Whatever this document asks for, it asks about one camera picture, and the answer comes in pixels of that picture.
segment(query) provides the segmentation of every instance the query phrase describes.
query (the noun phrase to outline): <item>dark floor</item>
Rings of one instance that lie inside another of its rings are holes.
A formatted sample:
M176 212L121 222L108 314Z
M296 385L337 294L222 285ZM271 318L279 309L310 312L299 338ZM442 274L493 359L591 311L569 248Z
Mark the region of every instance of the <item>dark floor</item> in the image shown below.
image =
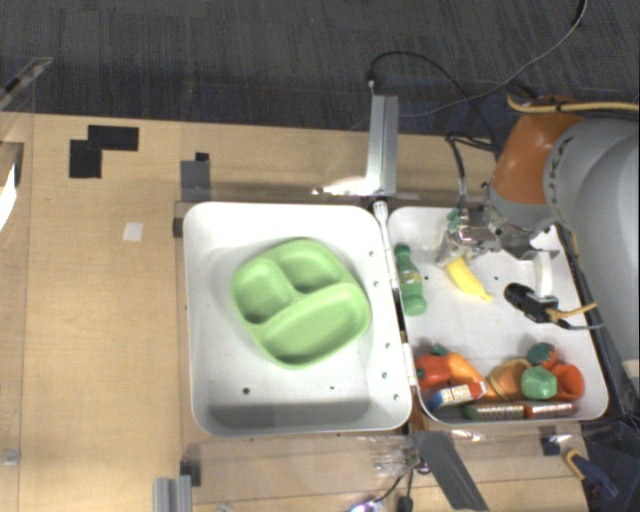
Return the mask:
M502 82L570 28L578 0L0 0L0 79L53 57L41 112L367 129L366 75L388 50L422 53L474 95ZM540 92L630 101L638 93L639 4L591 0L581 27L520 80ZM392 57L377 91L403 115L462 96L439 71ZM504 95L476 102L499 137ZM485 134L470 103L403 132Z

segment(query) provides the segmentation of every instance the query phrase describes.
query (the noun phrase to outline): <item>white tray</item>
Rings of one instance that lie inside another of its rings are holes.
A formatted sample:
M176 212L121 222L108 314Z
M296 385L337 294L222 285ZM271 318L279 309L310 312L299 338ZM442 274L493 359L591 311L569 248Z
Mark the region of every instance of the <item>white tray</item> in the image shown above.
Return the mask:
M517 261L504 251L476 260L470 268L493 296L488 303L460 291L448 275L434 265L449 211L446 208L406 207L393 212L389 219L391 242L394 245L407 243L412 261L421 274L428 277L423 281L427 312L406 318L414 354L426 354L430 346L440 343L465 356L480 373L487 375L507 359L524 357L536 342L553 343L558 348L558 358L574 364L585 376L585 394L575 403L576 413L568 419L591 420L601 416L607 407L608 393L589 333L536 324L502 295L504 288L513 282L535 287L531 262ZM555 230L541 234L533 245L539 249L562 250ZM551 266L553 294L560 299L561 309L579 307L564 252L552 260ZM584 325L584 317L572 318L571 323ZM444 409L432 416L447 423L472 423L462 418L458 408Z
M238 267L292 238L325 244L366 292L368 331L328 359L281 368L256 347L231 304ZM202 203L184 220L191 398L214 436L388 430L411 394L380 230L354 206Z

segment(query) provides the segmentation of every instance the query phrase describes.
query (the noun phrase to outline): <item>toy banana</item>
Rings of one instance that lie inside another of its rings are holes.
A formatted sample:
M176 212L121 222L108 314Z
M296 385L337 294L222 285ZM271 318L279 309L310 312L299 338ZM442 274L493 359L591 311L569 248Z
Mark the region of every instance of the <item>toy banana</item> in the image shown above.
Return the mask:
M477 295L486 301L491 300L491 295L484 291L480 281L478 281L476 276L469 270L469 267L467 267L464 258L460 257L452 261L447 264L445 269L451 276L451 279L453 279L453 282L456 283L456 286L463 292L470 295Z

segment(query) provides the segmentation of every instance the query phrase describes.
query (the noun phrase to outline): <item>wooden table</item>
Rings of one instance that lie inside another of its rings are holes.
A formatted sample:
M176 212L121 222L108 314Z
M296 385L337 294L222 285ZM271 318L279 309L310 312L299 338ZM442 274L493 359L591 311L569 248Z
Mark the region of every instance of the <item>wooden table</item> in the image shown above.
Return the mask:
M103 151L101 179L70 179L70 140L85 140L90 124L139 128L138 151ZM18 503L20 512L151 510L153 480L175 478L183 439L202 437L188 432L181 414L172 234L180 161L209 153L214 186L287 184L310 191L363 175L367 134L38 115L21 117L4 140L26 143L32 194L30 209L18 208L10 221L28 229L22 276L28 287L23 373L10 374L15 364L0 366L0 399L22 410L21 423L13 415L4 433L7 439L21 435L21 461L17 468L0 467L0 509L13 512ZM461 151L470 191L479 194L494 162L472 149ZM455 199L454 162L440 139L400 137L398 174L401 191ZM27 192L27 186L20 190ZM140 241L123 240L127 223L143 223ZM8 264L0 271L3 285L21 277ZM24 302L0 304L25 316ZM10 354L15 343L0 340L3 355ZM17 350L14 361L21 355ZM563 428L579 445L579 427ZM525 445L518 456L487 454L493 465L480 458L469 464L491 509L587 510L580 483L561 459L543 457L537 439ZM222 450L225 443L213 441L214 454L216 446ZM496 466L496 460L504 464ZM318 474L340 463L318 465ZM258 466L276 478L278 468L270 464L276 464L273 457L265 456ZM495 473L496 467L502 470ZM369 467L362 470L356 480L362 487L350 493L274 494L233 505L237 512L348 510L386 485L371 480ZM432 476L414 485L416 512L450 510ZM195 510L212 512L215 502Z

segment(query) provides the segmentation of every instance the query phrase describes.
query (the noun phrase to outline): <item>green divided plate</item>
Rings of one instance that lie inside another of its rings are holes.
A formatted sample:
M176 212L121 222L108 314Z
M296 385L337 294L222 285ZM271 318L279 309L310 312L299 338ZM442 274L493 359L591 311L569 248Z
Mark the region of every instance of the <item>green divided plate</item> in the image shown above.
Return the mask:
M251 337L285 368L303 368L359 338L369 300L324 245L293 240L245 263L233 276L233 303Z

